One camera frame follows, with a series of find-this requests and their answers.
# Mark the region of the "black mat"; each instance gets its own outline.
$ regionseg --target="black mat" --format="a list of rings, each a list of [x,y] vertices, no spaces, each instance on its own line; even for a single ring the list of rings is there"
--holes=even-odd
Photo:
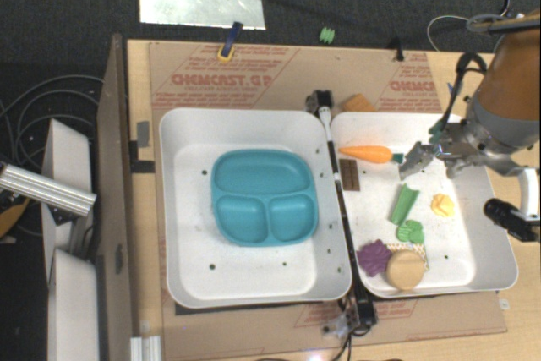
[[[426,37],[431,19],[444,14],[470,17],[498,13],[504,0],[263,0],[265,31],[244,31],[243,42],[317,45],[322,27],[336,31],[336,46],[386,47],[399,36],[405,49],[432,50]],[[539,0],[511,0],[511,11],[526,13]],[[0,100],[5,106],[44,79],[64,74],[101,77],[111,34],[125,38],[223,41],[224,30],[186,26],[142,25],[138,0],[0,0]],[[467,33],[463,22],[434,24],[436,45],[447,51],[490,52],[495,37]],[[80,90],[97,97],[99,84],[72,79],[44,90]],[[16,127],[32,96],[9,116]],[[37,102],[25,123],[43,113],[73,113],[93,119],[94,108],[75,95],[55,95]],[[81,122],[66,122],[85,134]],[[4,120],[0,119],[0,152],[10,153]],[[29,153],[43,146],[46,123],[24,138]],[[36,209],[24,217],[27,228],[40,230]],[[0,245],[0,359],[42,360],[46,357],[46,285],[42,278],[41,240],[18,229],[15,245]]]

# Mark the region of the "toy carrot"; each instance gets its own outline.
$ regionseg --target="toy carrot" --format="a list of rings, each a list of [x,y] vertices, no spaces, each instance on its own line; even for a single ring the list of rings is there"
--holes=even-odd
[[[393,157],[391,150],[385,146],[351,146],[340,148],[339,151],[344,155],[354,156],[359,160],[378,163],[389,162]]]

